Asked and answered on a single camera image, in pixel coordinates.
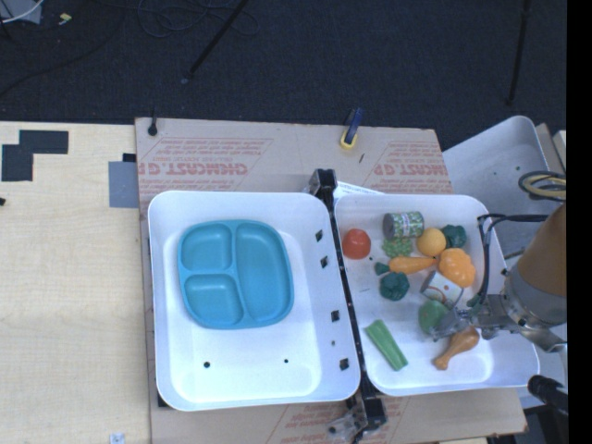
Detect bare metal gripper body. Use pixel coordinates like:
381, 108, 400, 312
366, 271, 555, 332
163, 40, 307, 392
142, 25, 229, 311
471, 292, 529, 340

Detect green celery stick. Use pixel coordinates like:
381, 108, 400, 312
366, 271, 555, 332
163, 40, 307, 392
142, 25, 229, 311
364, 318, 410, 373

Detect white plastic tray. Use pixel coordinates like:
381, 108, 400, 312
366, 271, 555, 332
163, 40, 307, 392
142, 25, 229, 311
146, 190, 363, 413
332, 193, 541, 398

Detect red tomato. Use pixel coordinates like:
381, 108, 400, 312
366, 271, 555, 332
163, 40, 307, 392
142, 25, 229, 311
341, 228, 373, 261

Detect blue divided plate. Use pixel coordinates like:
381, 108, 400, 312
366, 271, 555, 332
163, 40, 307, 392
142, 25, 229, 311
177, 218, 296, 330

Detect small can green pea label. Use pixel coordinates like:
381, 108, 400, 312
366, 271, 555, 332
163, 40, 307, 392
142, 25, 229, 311
382, 210, 426, 241

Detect brown chicken drumstick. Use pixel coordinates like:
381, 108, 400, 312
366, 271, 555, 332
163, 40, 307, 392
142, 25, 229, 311
432, 326, 481, 372

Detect black cylinder on white bracket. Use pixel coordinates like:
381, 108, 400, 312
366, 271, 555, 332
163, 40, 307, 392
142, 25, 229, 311
521, 325, 569, 416

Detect orange carrot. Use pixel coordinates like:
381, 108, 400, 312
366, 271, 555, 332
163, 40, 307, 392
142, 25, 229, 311
374, 254, 438, 278

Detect light green peas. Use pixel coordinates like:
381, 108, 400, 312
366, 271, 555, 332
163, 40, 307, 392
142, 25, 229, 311
380, 237, 414, 259

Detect small white can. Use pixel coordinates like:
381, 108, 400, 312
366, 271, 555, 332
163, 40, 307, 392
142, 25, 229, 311
419, 270, 465, 308

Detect brown cardboard board red print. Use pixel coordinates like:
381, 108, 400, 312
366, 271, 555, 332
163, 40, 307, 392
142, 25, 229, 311
133, 117, 529, 444

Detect yellow-orange bell pepper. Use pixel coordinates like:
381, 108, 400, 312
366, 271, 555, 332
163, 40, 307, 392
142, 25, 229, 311
437, 247, 477, 290

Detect yellow lemon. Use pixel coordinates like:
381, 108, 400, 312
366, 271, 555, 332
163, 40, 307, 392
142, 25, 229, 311
415, 227, 448, 258

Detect dark green broccoli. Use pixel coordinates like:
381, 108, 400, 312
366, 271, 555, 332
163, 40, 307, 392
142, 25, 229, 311
440, 224, 469, 250

